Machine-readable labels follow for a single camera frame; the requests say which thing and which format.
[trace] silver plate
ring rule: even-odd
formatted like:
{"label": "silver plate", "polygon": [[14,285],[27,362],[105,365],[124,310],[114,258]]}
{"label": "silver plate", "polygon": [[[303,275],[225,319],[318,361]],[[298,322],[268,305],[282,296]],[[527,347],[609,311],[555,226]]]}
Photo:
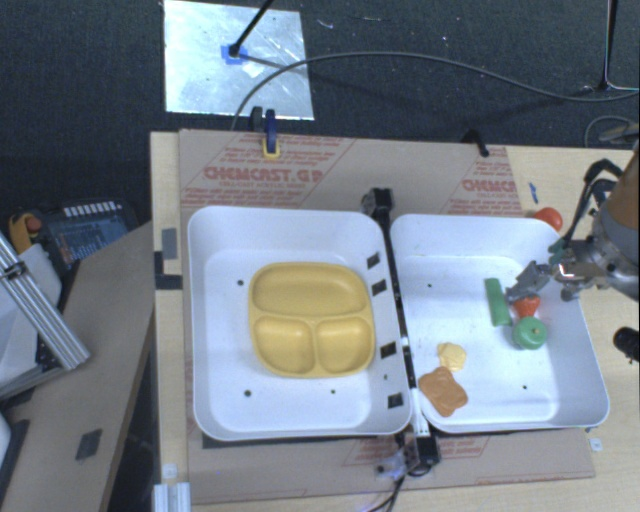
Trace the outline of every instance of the silver plate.
{"label": "silver plate", "polygon": [[[222,47],[234,43],[257,9],[165,0],[165,91],[168,112],[235,114],[251,88],[276,68],[252,61],[229,64]],[[305,58],[300,14],[269,10],[242,45],[248,55],[287,65]],[[313,120],[307,67],[284,73],[258,91],[254,105],[279,118]]]}

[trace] white tray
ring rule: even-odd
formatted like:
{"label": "white tray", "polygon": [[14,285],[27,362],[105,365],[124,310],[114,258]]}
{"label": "white tray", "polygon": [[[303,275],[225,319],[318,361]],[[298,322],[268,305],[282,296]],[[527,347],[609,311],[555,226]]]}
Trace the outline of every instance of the white tray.
{"label": "white tray", "polygon": [[[191,218],[188,251],[194,411],[206,434],[231,441],[383,435],[404,428],[411,402],[384,239],[374,221],[351,212],[212,206]],[[375,254],[379,263],[369,268]],[[294,261],[345,265],[367,284],[376,353],[366,370],[291,378],[258,360],[249,330],[249,283],[266,265]],[[387,289],[374,296],[371,286],[382,280]],[[396,353],[383,358],[380,348],[393,342]]]}
{"label": "white tray", "polygon": [[531,261],[548,259],[558,239],[535,219],[405,215],[391,237],[416,378],[439,366],[437,345],[467,352],[454,373],[469,402],[441,416],[420,393],[422,412],[451,433],[594,426],[609,400],[580,303],[563,302],[560,284],[541,291],[537,316],[548,329],[538,350],[517,348],[511,328],[491,324],[484,279],[503,287]]}

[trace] multimeter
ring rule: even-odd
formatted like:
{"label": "multimeter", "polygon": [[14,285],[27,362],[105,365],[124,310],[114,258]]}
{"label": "multimeter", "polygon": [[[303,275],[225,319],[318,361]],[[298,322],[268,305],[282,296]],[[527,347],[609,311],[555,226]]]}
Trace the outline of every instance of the multimeter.
{"label": "multimeter", "polygon": [[65,202],[40,211],[23,210],[9,220],[9,235],[18,253],[39,243],[63,276],[82,260],[138,226],[131,206],[122,199]]}

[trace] yellow plate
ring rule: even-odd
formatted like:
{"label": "yellow plate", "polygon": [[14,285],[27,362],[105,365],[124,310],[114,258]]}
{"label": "yellow plate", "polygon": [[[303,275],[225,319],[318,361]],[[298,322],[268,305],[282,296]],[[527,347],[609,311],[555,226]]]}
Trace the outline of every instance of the yellow plate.
{"label": "yellow plate", "polygon": [[251,340],[260,361],[286,377],[341,377],[371,363],[375,331],[364,282],[328,263],[275,263],[249,288]]}

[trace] black floor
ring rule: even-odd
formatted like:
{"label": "black floor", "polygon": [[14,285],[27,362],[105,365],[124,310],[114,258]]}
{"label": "black floor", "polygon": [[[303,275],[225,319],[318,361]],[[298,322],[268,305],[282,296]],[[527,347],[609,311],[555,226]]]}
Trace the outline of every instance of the black floor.
{"label": "black floor", "polygon": [[[603,69],[606,0],[278,0],[275,7],[301,13],[307,56],[421,52],[563,95],[620,94],[590,89]],[[639,41],[640,3],[623,0],[611,54],[614,83],[638,86]],[[163,66],[161,1],[2,1],[0,226],[20,207],[104,196],[128,200],[139,220],[148,220],[149,133],[230,124],[226,117],[166,113]],[[316,120],[281,122],[281,131],[458,141],[474,128],[486,143],[578,147],[595,118],[638,120],[637,95],[571,103],[400,58],[318,63],[310,83]],[[616,123],[594,127],[591,144],[603,146],[598,131]],[[113,510],[148,507],[149,379],[119,480],[131,484],[124,495],[138,501],[116,495]],[[116,485],[118,492],[125,487]]]}

